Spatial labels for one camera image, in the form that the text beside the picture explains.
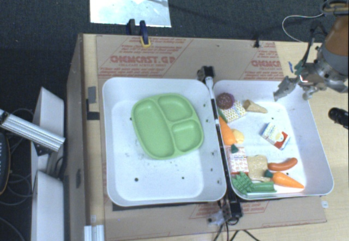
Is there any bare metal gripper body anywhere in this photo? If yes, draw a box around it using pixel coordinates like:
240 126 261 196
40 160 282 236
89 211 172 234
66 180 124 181
296 63 348 94

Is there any white plastic tray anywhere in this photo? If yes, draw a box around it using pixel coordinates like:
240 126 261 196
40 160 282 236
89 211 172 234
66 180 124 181
212 79 335 201
101 76 228 207

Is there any tan pizza slice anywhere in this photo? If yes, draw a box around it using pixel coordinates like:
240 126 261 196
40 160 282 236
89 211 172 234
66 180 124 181
243 99 269 115

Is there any white red yellow carton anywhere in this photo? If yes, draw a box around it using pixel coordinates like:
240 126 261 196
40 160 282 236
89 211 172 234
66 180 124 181
258 122 291 151

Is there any yellow patterned packet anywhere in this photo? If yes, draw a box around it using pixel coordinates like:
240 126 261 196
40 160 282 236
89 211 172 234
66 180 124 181
221 100 247 124

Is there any purple sprinkled doughnut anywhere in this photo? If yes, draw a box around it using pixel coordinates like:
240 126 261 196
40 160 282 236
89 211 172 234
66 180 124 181
215 92 236 110

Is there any yellow rounded toy food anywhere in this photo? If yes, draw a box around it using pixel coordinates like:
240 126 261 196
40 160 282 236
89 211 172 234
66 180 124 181
231 128 245 144

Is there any orange carrot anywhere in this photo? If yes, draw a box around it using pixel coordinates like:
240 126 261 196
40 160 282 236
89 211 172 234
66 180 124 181
263 170 305 190
217 108 237 146

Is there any thin black and white rod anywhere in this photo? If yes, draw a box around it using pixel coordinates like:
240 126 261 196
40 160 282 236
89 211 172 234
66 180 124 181
204 76 237 208

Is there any orange sausage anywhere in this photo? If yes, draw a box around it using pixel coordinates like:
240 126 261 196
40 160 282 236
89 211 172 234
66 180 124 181
267 157 299 172

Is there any tan bread slice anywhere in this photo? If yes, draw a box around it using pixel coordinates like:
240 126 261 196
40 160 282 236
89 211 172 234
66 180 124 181
246 154 272 183

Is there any red and white packet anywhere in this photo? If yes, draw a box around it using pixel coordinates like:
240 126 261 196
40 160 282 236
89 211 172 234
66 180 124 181
225 146 250 176

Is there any green toy stalk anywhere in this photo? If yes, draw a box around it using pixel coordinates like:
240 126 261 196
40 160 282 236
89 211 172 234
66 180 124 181
246 181 276 195

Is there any green leafy toy vegetable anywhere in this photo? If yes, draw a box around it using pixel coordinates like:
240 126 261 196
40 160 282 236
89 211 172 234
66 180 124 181
231 171 255 196

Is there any brown cardboard board red print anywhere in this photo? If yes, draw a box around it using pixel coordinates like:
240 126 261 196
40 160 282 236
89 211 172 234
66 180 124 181
95 34 328 241

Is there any green divided plate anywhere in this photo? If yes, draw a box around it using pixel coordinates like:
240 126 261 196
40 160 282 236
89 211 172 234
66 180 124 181
131 93 205 160

